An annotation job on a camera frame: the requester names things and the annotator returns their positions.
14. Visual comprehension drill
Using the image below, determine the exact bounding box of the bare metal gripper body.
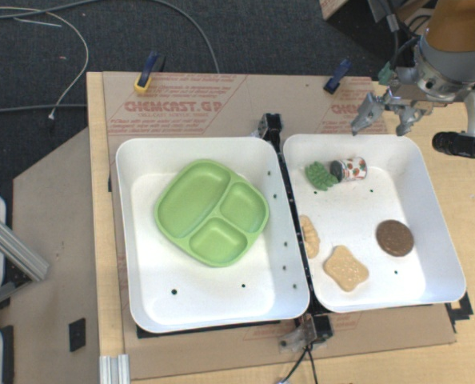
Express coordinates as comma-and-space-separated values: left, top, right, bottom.
382, 66, 475, 115

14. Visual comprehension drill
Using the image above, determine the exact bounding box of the small can with red print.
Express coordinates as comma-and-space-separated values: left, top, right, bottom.
329, 156, 368, 183

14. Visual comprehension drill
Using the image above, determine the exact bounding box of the green toy vegetable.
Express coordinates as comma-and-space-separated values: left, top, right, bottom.
304, 161, 340, 192

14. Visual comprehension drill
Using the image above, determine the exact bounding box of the white plastic tray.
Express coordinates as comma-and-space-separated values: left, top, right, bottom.
281, 133, 468, 314
114, 135, 311, 334

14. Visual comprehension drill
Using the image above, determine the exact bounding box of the thin black rod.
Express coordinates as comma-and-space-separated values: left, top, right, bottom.
272, 128, 318, 315

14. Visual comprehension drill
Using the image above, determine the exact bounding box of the brown round biscuit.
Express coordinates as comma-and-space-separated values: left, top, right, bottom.
375, 219, 415, 258

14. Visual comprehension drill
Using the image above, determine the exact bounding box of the brown cardboard board red print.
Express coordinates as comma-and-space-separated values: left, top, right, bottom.
102, 71, 458, 381

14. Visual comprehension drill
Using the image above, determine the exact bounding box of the beige ridged toy pastry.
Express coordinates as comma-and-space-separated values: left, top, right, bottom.
299, 214, 321, 260

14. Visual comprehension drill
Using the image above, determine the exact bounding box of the beige toy bread slice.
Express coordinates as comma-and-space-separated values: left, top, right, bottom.
322, 245, 370, 293

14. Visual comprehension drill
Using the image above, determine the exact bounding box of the green divided plate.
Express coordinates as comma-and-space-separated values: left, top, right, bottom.
154, 158, 270, 268

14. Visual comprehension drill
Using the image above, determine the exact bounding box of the black cylinder on white bracket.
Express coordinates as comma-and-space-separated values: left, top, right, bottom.
432, 90, 475, 160

